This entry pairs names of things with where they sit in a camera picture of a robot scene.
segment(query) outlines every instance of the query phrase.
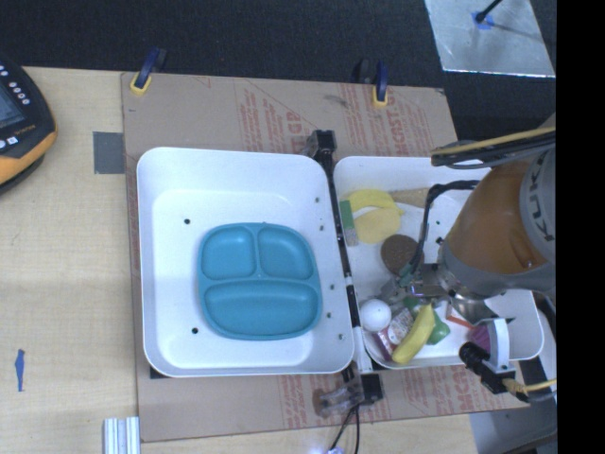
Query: white tray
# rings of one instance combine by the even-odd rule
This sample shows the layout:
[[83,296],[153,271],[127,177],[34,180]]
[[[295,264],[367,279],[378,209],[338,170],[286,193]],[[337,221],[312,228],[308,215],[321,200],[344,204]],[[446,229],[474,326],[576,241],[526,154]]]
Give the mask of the white tray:
[[[327,374],[354,351],[328,183],[300,155],[154,148],[137,166],[144,347],[169,376]],[[204,235],[237,222],[299,232],[320,274],[323,311],[311,331],[287,340],[233,340],[205,322],[196,288]]]
[[[480,180],[489,169],[454,170],[445,166],[432,166],[428,158],[401,157],[347,157],[335,167],[334,181],[338,199],[345,199],[351,192],[362,188],[378,188],[394,191],[427,188],[436,183],[454,180]],[[424,245],[425,262],[435,262],[439,246],[437,239],[445,237],[470,191],[452,190],[440,195],[429,212],[428,237]],[[401,205],[404,209],[399,234],[417,239],[424,210],[412,205]],[[351,263],[357,301],[377,296],[380,288],[389,280],[390,273],[380,258],[380,244],[364,244],[347,247]],[[496,314],[514,318],[509,324],[510,359],[533,358],[540,353],[544,333],[538,310],[530,291],[510,290],[486,302]],[[445,305],[437,309],[440,317],[445,316]],[[436,345],[426,345],[407,365],[402,366],[384,358],[376,347],[372,335],[364,334],[366,349],[378,364],[390,369],[455,365],[462,361],[458,356],[460,346],[468,340],[469,329],[457,323],[447,322],[450,335]]]

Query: black and orange device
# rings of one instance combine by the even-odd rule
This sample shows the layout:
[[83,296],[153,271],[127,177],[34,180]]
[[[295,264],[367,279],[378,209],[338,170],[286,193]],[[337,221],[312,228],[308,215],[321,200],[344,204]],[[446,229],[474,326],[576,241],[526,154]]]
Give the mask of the black and orange device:
[[29,176],[56,139],[42,92],[23,67],[0,52],[0,193]]

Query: device screen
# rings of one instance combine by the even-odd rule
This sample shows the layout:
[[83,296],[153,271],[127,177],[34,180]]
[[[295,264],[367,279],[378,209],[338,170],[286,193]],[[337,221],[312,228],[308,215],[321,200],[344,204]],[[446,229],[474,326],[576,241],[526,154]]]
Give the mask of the device screen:
[[25,119],[25,115],[10,98],[5,87],[0,86],[0,131]]

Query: green pepper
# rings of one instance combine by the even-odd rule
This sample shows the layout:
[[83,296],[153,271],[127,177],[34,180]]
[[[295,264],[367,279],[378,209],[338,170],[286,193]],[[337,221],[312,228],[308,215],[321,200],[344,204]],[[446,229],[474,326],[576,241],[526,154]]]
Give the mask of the green pepper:
[[[404,306],[409,309],[414,318],[416,318],[416,315],[418,314],[421,305],[422,304],[419,298],[414,298],[413,296],[406,296],[404,298]],[[439,343],[447,335],[449,335],[451,331],[450,327],[441,320],[441,318],[437,314],[437,311],[433,310],[433,314],[435,315],[435,326],[433,327],[431,336],[428,337],[428,341],[426,342],[426,344]]]

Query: brown round object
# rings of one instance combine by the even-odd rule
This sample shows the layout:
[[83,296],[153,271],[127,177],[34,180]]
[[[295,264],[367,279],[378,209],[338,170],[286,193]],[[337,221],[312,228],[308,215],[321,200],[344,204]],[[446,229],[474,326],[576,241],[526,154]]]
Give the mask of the brown round object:
[[[399,274],[399,271],[412,258],[418,247],[418,242],[411,237],[395,234],[388,237],[380,247],[380,257],[387,266],[387,269],[393,274]],[[424,261],[424,254],[421,256],[421,262]]]

